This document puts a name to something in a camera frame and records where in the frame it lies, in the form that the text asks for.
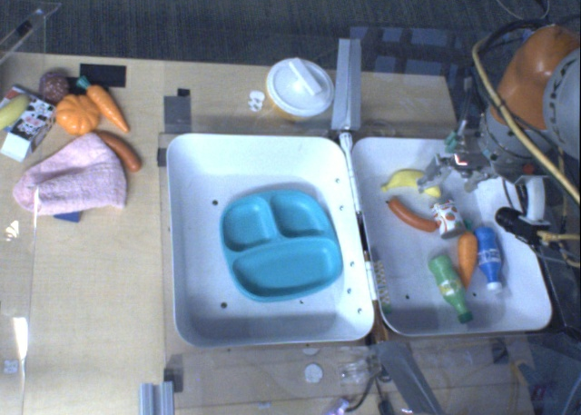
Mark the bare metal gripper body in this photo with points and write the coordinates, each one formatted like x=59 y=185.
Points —
x=465 y=154

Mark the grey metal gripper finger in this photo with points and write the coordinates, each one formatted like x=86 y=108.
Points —
x=431 y=173
x=474 y=180

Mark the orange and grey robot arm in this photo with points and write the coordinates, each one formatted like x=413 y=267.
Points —
x=526 y=72

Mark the white can with orange print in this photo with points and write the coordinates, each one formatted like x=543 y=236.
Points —
x=448 y=219

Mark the orange-brown sausage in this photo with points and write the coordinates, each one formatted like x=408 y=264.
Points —
x=123 y=150
x=408 y=217

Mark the orange carrot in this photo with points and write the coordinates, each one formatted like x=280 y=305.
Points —
x=109 y=106
x=467 y=254

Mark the thin black and white rod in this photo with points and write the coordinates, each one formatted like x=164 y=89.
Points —
x=356 y=197

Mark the blue bottle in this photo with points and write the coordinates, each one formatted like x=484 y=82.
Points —
x=489 y=259

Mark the green bottle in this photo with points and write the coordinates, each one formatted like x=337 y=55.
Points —
x=449 y=283

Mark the white plastic tray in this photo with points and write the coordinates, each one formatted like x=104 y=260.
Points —
x=199 y=231
x=408 y=277

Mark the patterned narrow packet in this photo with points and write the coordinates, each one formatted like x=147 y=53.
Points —
x=383 y=286

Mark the white lidded yellow cup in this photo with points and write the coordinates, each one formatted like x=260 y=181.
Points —
x=299 y=86

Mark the blue divided plate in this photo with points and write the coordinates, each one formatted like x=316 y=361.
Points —
x=281 y=263

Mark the small white toy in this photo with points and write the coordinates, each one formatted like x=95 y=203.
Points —
x=256 y=101

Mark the clear plastic bottle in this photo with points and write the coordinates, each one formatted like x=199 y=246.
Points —
x=356 y=371

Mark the pale wood board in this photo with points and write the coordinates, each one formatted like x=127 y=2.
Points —
x=254 y=381

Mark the pink knitted cloth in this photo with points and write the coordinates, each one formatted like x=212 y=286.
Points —
x=77 y=177

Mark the orange pumpkin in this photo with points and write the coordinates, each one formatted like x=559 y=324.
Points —
x=77 y=114

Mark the flat blue piece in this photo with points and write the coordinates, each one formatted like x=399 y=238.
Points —
x=69 y=217

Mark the brown ball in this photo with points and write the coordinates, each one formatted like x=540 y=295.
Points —
x=53 y=85

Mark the cow print milk carton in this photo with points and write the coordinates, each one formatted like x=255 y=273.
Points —
x=29 y=129

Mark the pale yellow banana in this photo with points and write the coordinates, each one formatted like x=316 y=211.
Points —
x=12 y=111

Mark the black cylinder on white bracket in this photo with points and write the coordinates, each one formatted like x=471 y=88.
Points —
x=522 y=220

